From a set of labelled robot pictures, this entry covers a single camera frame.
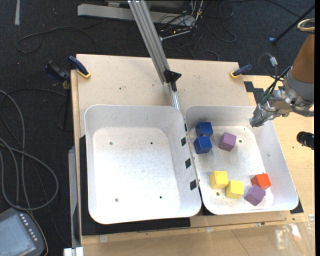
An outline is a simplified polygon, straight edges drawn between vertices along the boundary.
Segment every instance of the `blue cube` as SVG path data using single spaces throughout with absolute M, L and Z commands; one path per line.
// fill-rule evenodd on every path
M 212 149 L 212 144 L 208 136 L 196 138 L 193 145 L 197 154 L 208 153 Z
M 214 134 L 214 131 L 212 130 L 212 126 L 210 122 L 199 122 L 197 126 L 195 127 L 196 136 L 208 136 L 210 137 L 212 134 Z

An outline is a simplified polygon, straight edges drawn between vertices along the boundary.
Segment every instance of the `empty white tray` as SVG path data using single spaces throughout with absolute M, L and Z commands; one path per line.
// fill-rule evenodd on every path
M 296 188 L 285 161 L 272 121 L 252 128 L 249 118 L 253 106 L 193 106 L 185 113 L 192 152 L 199 181 L 202 201 L 213 214 L 227 215 L 252 212 L 285 211 L 294 209 L 299 202 Z M 211 122 L 212 149 L 196 154 L 195 127 L 199 122 Z M 235 147 L 229 152 L 219 148 L 224 132 L 236 135 Z M 225 188 L 211 188 L 210 174 L 227 171 L 229 180 L 242 181 L 244 195 L 240 199 L 227 198 Z M 271 187 L 257 206 L 244 199 L 252 186 L 251 178 L 267 173 Z
M 201 208 L 184 119 L 172 106 L 93 105 L 84 114 L 88 210 L 101 224 Z

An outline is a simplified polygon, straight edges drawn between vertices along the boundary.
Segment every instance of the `gray electronic device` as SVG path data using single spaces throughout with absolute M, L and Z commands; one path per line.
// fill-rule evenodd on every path
M 0 256 L 40 256 L 45 248 L 43 234 L 27 212 L 9 208 L 0 214 Z

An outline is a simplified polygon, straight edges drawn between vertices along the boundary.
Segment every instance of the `black floor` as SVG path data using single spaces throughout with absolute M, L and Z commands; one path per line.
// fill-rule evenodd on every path
M 77 7 L 83 3 L 105 5 L 105 1 L 21 0 L 19 25 L 15 25 L 16 0 L 2 1 L 0 7 L 0 90 L 3 91 L 0 91 L 0 139 L 14 149 L 22 149 L 23 126 L 14 100 L 24 120 L 25 152 L 49 166 L 59 182 L 58 194 L 50 208 L 32 211 L 52 256 L 62 255 L 71 243 L 68 151 L 73 146 L 73 133 L 59 127 L 64 122 L 62 104 L 67 92 L 60 81 L 47 76 L 45 66 L 52 60 L 68 71 L 68 57 L 77 53 L 149 56 L 133 21 L 78 16 Z M 251 64 L 248 75 L 265 75 L 259 64 L 274 74 L 266 56 L 259 62 L 260 56 L 269 53 L 276 57 L 279 75 L 293 63 L 308 34 L 294 27 L 276 44 L 269 38 L 279 36 L 314 4 L 315 0 L 204 1 L 205 11 L 194 33 L 168 39 L 163 44 L 164 51 L 167 58 L 238 62 L 240 67 Z M 190 6 L 185 6 L 185 11 L 190 11 Z M 305 16 L 314 17 L 314 9 Z M 177 29 L 158 24 L 156 28 L 166 33 Z M 159 34 L 169 35 L 164 31 Z M 3 98 L 4 93 L 10 93 L 12 100 L 8 96 Z M 71 116 L 66 129 L 72 129 Z M 5 187 L 14 205 L 27 208 L 21 155 L 16 154 L 20 173 L 16 202 L 15 164 L 8 150 L 0 146 L 0 151 L 4 166 L 1 187 Z M 35 160 L 24 158 L 23 161 L 29 205 L 38 208 L 54 195 L 55 181 Z M 9 207 L 0 192 L 0 212 Z

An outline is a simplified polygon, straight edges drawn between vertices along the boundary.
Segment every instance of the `cube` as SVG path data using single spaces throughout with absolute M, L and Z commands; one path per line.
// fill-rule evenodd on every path
M 231 179 L 225 187 L 225 196 L 227 198 L 239 199 L 244 193 L 244 183 L 242 181 Z
M 196 138 L 193 145 L 197 154 L 208 153 L 212 148 L 212 144 L 208 136 Z
M 253 186 L 249 188 L 244 199 L 247 200 L 250 204 L 257 206 L 264 199 L 265 195 L 266 191 L 264 191 L 258 185 L 253 184 Z
M 229 184 L 225 170 L 215 170 L 210 174 L 210 185 L 213 189 L 223 189 Z
M 231 133 L 225 132 L 220 138 L 219 149 L 230 152 L 236 145 L 236 139 L 237 139 L 237 136 Z
M 208 136 L 210 137 L 214 134 L 214 130 L 212 129 L 211 122 L 199 122 L 195 127 L 196 136 Z
M 267 173 L 257 174 L 251 178 L 251 184 L 258 185 L 263 190 L 271 187 L 271 182 Z

